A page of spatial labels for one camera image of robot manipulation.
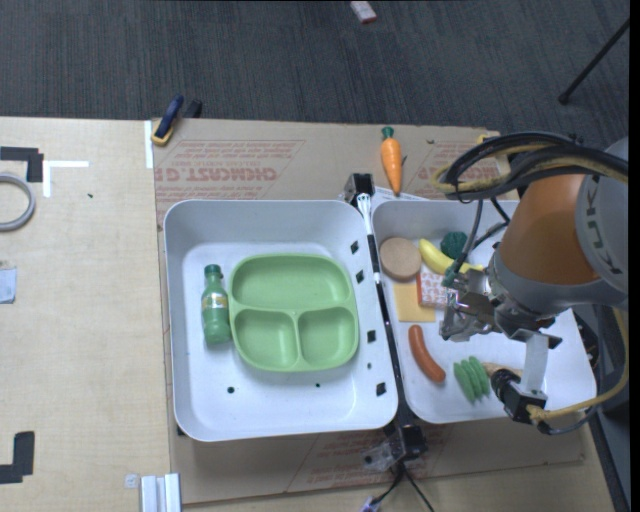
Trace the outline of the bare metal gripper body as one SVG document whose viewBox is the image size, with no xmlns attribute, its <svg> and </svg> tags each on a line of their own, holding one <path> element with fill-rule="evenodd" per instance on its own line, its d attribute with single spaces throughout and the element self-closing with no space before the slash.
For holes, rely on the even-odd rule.
<svg viewBox="0 0 640 512">
<path fill-rule="evenodd" d="M 446 307 L 457 311 L 456 333 L 458 328 L 472 322 L 483 324 L 483 333 L 501 333 L 494 318 L 494 306 L 488 292 L 488 276 L 485 272 L 457 273 L 447 291 Z"/>
</svg>

